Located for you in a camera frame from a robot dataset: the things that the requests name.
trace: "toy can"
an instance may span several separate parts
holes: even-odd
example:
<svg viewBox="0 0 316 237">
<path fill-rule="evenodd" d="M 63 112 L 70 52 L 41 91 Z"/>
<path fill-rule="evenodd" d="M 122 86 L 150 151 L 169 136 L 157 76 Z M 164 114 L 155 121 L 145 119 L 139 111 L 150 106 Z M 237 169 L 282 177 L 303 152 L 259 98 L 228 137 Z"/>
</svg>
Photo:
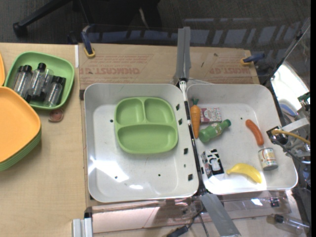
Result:
<svg viewBox="0 0 316 237">
<path fill-rule="evenodd" d="M 278 167 L 273 148 L 261 149 L 258 154 L 263 170 L 273 170 Z"/>
</svg>

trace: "green plate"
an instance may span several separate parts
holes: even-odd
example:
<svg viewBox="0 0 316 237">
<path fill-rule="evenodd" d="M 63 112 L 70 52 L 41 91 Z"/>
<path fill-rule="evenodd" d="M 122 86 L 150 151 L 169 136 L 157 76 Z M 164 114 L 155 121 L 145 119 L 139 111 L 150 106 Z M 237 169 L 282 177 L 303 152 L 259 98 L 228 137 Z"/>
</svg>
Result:
<svg viewBox="0 0 316 237">
<path fill-rule="evenodd" d="M 65 104 L 71 88 L 73 86 L 74 77 L 75 77 L 75 70 L 72 64 L 62 58 L 57 56 L 53 56 L 50 54 L 40 53 L 40 52 L 24 52 L 21 53 L 13 62 L 8 75 L 5 79 L 4 86 L 12 87 L 15 74 L 20 66 L 30 65 L 32 66 L 33 70 L 35 70 L 39 63 L 45 63 L 48 69 L 51 69 L 54 72 L 55 76 L 64 77 L 66 78 L 66 83 L 64 86 L 63 94 L 61 97 L 61 101 L 58 105 L 54 107 L 48 107 L 43 104 L 41 101 L 30 101 L 30 105 L 34 108 L 44 109 L 44 110 L 54 110 L 60 108 L 62 105 Z"/>
<path fill-rule="evenodd" d="M 29 152 L 31 152 L 35 146 L 40 142 L 41 140 L 41 129 L 39 130 L 39 133 L 35 136 L 35 138 L 27 144 L 24 148 L 22 148 L 19 152 L 11 156 L 6 161 L 0 162 L 0 171 L 4 171 L 14 164 L 16 164 L 18 161 L 20 161 L 23 157 L 25 157 Z"/>
<path fill-rule="evenodd" d="M 1 56 L 1 53 L 0 53 L 0 86 L 3 85 L 4 79 L 5 79 L 4 64 L 3 64 L 2 56 Z"/>
<path fill-rule="evenodd" d="M 128 153 L 162 153 L 178 142 L 174 111 L 161 98 L 125 98 L 117 104 L 114 120 L 118 143 Z"/>
</svg>

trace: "black cap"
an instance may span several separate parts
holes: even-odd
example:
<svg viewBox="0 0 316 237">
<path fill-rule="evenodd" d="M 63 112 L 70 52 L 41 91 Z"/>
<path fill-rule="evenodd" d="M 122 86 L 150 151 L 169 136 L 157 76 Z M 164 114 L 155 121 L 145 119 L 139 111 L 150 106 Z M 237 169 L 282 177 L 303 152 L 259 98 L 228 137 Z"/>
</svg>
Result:
<svg viewBox="0 0 316 237">
<path fill-rule="evenodd" d="M 44 72 L 46 69 L 46 64 L 45 63 L 39 63 L 39 66 L 38 66 L 38 70 L 41 71 L 41 72 Z"/>
<path fill-rule="evenodd" d="M 24 99 L 25 99 L 26 102 L 29 103 L 31 101 L 31 99 L 32 99 L 32 96 L 30 94 L 27 94 Z"/>
<path fill-rule="evenodd" d="M 63 77 L 55 77 L 54 78 L 54 82 L 59 83 L 61 85 L 63 85 L 65 78 Z"/>
<path fill-rule="evenodd" d="M 24 65 L 23 66 L 23 71 L 25 72 L 31 72 L 32 71 L 32 67 L 30 65 Z"/>
<path fill-rule="evenodd" d="M 275 215 L 275 221 L 278 223 L 283 223 L 284 217 L 282 215 L 276 214 Z"/>
</svg>

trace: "toy carrot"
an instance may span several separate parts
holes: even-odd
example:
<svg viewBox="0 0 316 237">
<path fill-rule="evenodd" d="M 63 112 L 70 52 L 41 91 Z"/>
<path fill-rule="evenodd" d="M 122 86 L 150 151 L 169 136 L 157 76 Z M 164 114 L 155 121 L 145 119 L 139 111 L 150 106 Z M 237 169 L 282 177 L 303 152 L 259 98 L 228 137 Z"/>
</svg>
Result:
<svg viewBox="0 0 316 237">
<path fill-rule="evenodd" d="M 193 105 L 190 108 L 191 122 L 192 122 L 192 129 L 193 129 L 194 137 L 197 139 L 198 138 L 199 125 L 200 125 L 200 113 L 201 113 L 201 110 L 197 106 L 197 104 L 198 104 L 198 99 L 197 98 L 193 98 L 192 102 L 193 102 Z"/>
</svg>

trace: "green divided plate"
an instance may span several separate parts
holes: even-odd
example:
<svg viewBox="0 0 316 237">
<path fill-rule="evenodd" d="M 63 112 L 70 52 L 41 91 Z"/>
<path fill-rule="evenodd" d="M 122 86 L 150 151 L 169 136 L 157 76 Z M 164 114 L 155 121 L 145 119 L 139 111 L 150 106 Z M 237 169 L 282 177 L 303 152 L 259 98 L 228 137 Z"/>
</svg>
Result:
<svg viewBox="0 0 316 237">
<path fill-rule="evenodd" d="M 62 58 L 57 56 L 53 56 L 50 54 L 40 53 L 40 52 L 24 52 L 21 53 L 13 62 L 8 75 L 5 79 L 4 86 L 11 88 L 15 74 L 20 66 L 30 65 L 32 66 L 33 70 L 35 70 L 39 63 L 45 63 L 48 69 L 51 69 L 55 76 L 64 77 L 66 78 L 66 83 L 63 89 L 63 94 L 61 97 L 61 101 L 58 105 L 54 107 L 48 107 L 40 101 L 30 101 L 30 105 L 34 108 L 44 109 L 44 110 L 55 110 L 60 108 L 62 105 L 65 104 L 71 88 L 73 86 L 74 77 L 75 77 L 75 70 L 72 64 Z"/>
<path fill-rule="evenodd" d="M 170 104 L 156 97 L 131 97 L 115 109 L 115 132 L 120 147 L 131 154 L 167 152 L 178 142 Z"/>
</svg>

